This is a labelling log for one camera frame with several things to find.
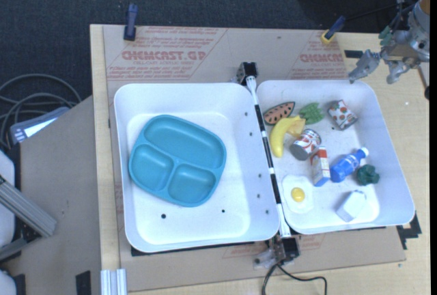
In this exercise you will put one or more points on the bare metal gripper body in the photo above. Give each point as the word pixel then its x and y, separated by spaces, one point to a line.
pixel 398 50

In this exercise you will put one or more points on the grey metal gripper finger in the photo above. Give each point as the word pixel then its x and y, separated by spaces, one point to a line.
pixel 396 73
pixel 365 65

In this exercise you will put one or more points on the white can with tomato print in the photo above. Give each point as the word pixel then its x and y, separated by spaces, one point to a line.
pixel 342 114

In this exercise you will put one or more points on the white plastic tray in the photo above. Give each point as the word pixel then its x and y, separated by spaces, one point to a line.
pixel 235 164
pixel 382 136

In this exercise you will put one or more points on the green toy pea pods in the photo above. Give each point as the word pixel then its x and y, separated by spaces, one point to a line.
pixel 311 113

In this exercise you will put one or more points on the orange-yellow toy piece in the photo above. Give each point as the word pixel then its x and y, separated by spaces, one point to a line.
pixel 297 127

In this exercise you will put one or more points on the toy watermelon slice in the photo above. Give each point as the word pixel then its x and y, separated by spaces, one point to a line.
pixel 278 113

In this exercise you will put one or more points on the red and white can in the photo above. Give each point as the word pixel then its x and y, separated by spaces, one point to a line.
pixel 306 145

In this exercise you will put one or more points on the blue bottle with white cap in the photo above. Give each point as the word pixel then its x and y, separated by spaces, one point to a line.
pixel 345 165

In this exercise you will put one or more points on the dark green broccoli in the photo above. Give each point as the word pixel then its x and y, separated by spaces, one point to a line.
pixel 368 175

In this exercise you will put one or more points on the red white and blue carton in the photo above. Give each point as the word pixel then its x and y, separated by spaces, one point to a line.
pixel 320 167

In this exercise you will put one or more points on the yellow banana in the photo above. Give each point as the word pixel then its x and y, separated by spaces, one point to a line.
pixel 278 136

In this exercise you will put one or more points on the thin black and white rod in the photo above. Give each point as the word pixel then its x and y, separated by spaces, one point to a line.
pixel 265 147

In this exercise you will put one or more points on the toy fried egg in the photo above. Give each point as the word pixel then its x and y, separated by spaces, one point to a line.
pixel 297 194

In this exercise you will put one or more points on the brown cardboard board, red print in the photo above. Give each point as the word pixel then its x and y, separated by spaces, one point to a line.
pixel 191 54

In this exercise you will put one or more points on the blue divided plate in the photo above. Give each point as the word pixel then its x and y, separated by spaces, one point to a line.
pixel 177 157

